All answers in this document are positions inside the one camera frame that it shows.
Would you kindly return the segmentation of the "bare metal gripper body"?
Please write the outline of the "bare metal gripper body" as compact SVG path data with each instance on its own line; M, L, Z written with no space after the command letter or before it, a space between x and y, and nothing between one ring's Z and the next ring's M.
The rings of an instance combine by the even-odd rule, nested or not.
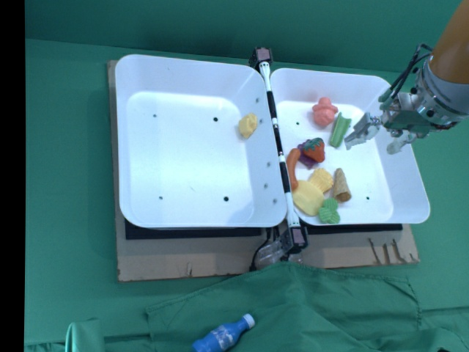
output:
M381 123L395 137L406 131L423 138L430 132L448 130L458 124L458 113L425 93L399 92L393 96L386 92L379 102L383 112Z

